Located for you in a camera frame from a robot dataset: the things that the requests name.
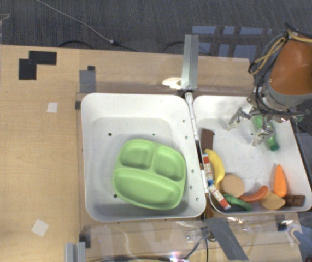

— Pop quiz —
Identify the white plastic tray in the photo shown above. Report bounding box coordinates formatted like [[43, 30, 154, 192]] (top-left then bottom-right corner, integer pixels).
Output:
[[80, 92, 207, 223], [192, 94, 312, 216]]

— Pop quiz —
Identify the orange sausage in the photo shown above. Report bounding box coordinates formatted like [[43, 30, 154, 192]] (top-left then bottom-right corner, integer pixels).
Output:
[[239, 184, 269, 204]]

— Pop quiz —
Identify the tan round biscuit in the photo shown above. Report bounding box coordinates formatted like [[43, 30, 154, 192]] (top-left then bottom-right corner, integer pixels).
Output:
[[219, 173, 246, 199]]

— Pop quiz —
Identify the white and red printed carton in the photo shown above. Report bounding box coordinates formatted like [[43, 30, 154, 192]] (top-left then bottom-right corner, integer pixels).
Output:
[[202, 153, 214, 187], [208, 184, 232, 211]]

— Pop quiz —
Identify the green plastic bottle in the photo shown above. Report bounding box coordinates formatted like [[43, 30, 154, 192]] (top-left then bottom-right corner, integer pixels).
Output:
[[253, 114, 280, 152]]

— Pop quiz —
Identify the brown flat rectangle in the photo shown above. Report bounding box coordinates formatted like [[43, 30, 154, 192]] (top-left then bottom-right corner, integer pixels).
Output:
[[200, 128, 215, 151]]

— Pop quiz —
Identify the green toy vegetable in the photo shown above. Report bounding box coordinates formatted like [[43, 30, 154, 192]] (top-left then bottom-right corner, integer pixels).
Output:
[[222, 193, 253, 212]]

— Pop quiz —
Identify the green divided plate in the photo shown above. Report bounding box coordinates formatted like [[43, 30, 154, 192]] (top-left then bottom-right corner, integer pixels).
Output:
[[111, 138, 187, 211]]

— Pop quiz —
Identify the brown chocolate bar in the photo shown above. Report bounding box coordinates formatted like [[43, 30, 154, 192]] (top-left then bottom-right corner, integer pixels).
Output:
[[283, 194, 307, 208]]

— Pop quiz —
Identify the yellow banana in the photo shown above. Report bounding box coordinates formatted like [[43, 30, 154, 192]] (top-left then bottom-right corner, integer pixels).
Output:
[[204, 148, 226, 188]]

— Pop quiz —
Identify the tan bread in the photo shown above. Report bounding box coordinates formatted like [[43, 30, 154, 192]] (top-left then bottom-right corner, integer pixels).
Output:
[[258, 190, 286, 211]]

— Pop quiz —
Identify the orange carrot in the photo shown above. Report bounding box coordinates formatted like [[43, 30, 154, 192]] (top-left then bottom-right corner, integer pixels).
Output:
[[273, 164, 288, 198]]

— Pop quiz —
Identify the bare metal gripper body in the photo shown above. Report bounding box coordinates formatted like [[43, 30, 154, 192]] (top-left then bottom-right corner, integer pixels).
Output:
[[247, 93, 305, 124]]

